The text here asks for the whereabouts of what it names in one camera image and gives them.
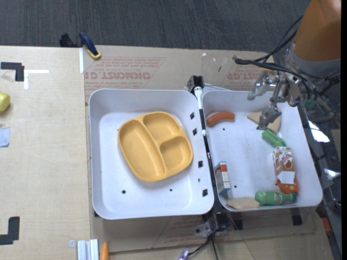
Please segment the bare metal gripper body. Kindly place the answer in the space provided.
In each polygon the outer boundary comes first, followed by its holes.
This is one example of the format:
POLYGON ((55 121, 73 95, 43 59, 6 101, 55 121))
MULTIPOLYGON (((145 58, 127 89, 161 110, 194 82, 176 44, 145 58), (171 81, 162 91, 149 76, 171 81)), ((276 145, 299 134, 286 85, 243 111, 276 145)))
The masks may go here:
POLYGON ((303 74, 296 72, 281 72, 281 77, 285 79, 282 87, 282 94, 291 107, 302 103, 305 99, 310 98, 310 88, 307 78, 303 74))

